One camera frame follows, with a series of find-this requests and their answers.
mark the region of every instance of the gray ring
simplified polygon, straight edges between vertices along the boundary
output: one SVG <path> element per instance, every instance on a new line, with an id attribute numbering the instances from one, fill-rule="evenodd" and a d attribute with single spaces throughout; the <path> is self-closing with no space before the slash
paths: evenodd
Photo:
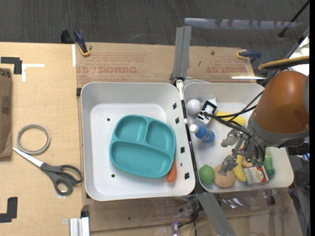
<path id="1" fill-rule="evenodd" d="M 31 129 L 31 128 L 38 128 L 38 129 L 42 130 L 47 137 L 47 142 L 44 145 L 44 147 L 42 147 L 41 149 L 36 150 L 36 151 L 29 151 L 29 150 L 23 148 L 20 144 L 21 135 L 24 133 L 24 131 Z M 16 146 L 19 148 L 19 150 L 23 151 L 26 154 L 30 154 L 30 155 L 37 155 L 37 154 L 43 153 L 48 148 L 49 144 L 50 144 L 50 135 L 48 133 L 48 130 L 44 126 L 39 125 L 39 124 L 28 124 L 28 125 L 24 126 L 23 128 L 20 129 L 20 131 L 18 132 L 17 137 L 16 137 Z"/>

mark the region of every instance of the dark gray floor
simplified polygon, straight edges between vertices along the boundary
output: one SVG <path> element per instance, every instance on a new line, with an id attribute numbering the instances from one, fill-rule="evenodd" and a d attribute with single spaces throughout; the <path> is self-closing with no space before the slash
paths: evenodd
<path id="1" fill-rule="evenodd" d="M 61 43 L 63 30 L 79 30 L 87 42 L 174 45 L 185 18 L 209 19 L 207 28 L 194 24 L 191 45 L 258 51 L 258 65 L 284 58 L 301 37 L 310 6 L 284 37 L 278 33 L 306 1 L 0 0 L 0 41 Z"/>

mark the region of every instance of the carrot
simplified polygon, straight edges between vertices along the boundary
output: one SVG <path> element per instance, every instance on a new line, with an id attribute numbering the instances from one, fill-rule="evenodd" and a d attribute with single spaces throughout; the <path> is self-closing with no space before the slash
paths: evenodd
<path id="1" fill-rule="evenodd" d="M 167 181 L 168 181 L 169 183 L 172 183 L 172 182 L 174 182 L 175 177 L 176 177 L 176 163 L 175 163 L 175 160 L 174 160 L 174 161 L 173 161 L 172 168 L 171 168 L 170 171 L 168 172 L 166 179 L 167 179 Z"/>

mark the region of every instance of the green lime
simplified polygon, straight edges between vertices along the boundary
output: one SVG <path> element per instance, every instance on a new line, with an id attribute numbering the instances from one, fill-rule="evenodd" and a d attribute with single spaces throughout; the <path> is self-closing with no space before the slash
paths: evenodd
<path id="1" fill-rule="evenodd" d="M 205 164 L 199 169 L 199 178 L 202 183 L 210 184 L 215 179 L 215 171 L 214 169 Z"/>

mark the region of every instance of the teal divided plate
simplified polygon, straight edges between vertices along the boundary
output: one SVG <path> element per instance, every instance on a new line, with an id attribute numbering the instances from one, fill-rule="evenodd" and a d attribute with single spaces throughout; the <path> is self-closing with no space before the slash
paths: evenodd
<path id="1" fill-rule="evenodd" d="M 169 125 L 145 116 L 128 115 L 114 129 L 109 156 L 122 171 L 157 178 L 170 171 L 175 147 L 175 133 Z"/>

